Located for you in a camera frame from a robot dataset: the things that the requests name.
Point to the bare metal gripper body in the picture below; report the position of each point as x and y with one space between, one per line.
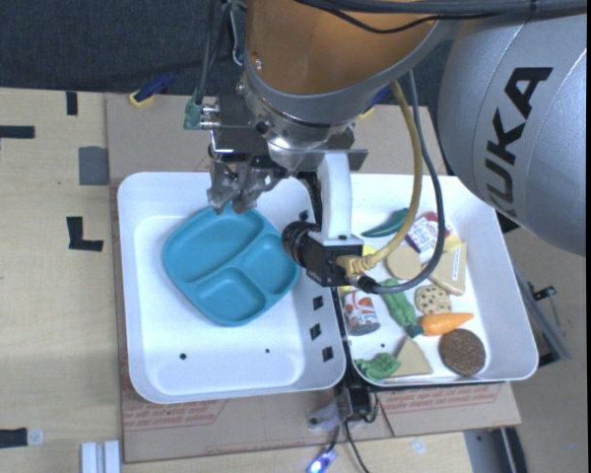
295 141

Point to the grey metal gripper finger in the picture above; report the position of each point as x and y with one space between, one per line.
248 190
221 187

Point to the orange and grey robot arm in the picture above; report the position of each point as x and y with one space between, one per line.
354 32

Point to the blue divided plate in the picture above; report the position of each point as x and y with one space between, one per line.
216 259

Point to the brown cardboard board red print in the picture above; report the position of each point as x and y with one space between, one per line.
152 136

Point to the green chili pepper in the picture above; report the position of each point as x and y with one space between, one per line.
384 227

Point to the red and white packet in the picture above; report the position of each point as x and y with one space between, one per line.
423 232

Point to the round beige biscuit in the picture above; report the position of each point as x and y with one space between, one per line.
403 263

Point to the red and white can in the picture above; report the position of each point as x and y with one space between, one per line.
362 313

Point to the white plastic tray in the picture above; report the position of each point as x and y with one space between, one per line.
216 358
497 313

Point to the yellow cheese wedge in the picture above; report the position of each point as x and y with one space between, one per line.
454 242

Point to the chocolate chip cookie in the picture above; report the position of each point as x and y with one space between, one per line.
432 299

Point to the green lettuce leaf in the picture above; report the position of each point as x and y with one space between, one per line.
379 366

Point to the orange carrot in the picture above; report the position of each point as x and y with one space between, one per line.
443 323

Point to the beige bread wedge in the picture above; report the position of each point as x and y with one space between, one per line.
413 360

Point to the round brown biscuit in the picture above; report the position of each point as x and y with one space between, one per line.
463 353

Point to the black cylinder on white bracket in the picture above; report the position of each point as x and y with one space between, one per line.
336 195

